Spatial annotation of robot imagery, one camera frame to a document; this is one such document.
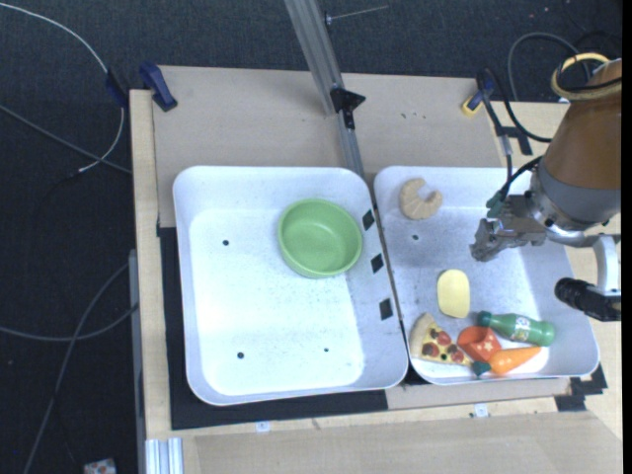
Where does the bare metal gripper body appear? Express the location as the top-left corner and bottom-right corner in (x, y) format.
(493, 193), (593, 250)

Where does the white plastic tray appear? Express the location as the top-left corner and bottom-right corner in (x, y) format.
(372, 164), (601, 387)
(171, 164), (411, 408)

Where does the yellow oval block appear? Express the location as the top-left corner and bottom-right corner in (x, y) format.
(435, 269), (472, 320)

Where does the beige croissant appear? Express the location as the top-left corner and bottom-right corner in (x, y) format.
(398, 177), (444, 222)

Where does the green bottle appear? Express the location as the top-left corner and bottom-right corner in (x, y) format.
(475, 310), (557, 349)

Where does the orange carton with star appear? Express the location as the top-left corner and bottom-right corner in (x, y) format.
(456, 326), (504, 363)

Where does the pizza slice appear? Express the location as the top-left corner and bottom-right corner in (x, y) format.
(408, 312), (477, 369)

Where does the orange carrot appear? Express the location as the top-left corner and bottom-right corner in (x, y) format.
(470, 345), (544, 378)

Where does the green bowl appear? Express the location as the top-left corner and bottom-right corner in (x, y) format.
(276, 197), (364, 280)

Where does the brown cardboard board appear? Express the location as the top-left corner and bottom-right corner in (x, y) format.
(150, 64), (575, 412)

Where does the white printed packet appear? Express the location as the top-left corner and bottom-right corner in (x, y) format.
(82, 457), (119, 474)

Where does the black cylinder on white bracket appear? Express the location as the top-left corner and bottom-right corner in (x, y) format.
(553, 232), (623, 323)

